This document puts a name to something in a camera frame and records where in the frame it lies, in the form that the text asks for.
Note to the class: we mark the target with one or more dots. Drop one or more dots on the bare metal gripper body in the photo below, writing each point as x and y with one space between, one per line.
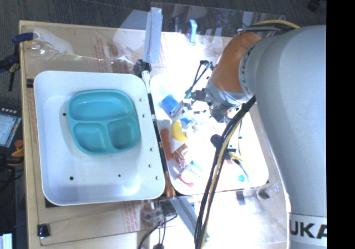
221 111

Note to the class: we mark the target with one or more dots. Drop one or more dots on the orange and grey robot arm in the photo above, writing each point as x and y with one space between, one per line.
288 98

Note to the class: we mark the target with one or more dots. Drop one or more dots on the small blue and white bottle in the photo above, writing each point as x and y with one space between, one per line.
186 121

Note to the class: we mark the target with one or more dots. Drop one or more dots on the yellow banana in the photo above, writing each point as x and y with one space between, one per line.
177 131

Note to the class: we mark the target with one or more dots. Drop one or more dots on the blue and white carton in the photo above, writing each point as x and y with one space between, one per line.
169 102

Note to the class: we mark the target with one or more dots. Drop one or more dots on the orange sausage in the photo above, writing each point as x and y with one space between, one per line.
166 145

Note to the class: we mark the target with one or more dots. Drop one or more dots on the thin black and white rod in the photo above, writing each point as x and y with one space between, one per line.
156 128

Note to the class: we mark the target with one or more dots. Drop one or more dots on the small light blue cap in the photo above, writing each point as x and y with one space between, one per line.
241 178

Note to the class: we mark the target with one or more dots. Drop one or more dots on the white blue and red can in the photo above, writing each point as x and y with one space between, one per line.
190 174

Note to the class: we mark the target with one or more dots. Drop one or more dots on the white plastic tray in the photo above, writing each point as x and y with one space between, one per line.
210 184
91 181

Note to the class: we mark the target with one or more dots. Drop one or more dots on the blue divided plate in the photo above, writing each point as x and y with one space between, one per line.
102 120

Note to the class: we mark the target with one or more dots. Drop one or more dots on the brown cardboard board red print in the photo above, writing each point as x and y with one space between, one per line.
83 45

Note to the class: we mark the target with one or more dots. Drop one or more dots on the black cylinder on white bracket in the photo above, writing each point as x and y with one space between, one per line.
215 139

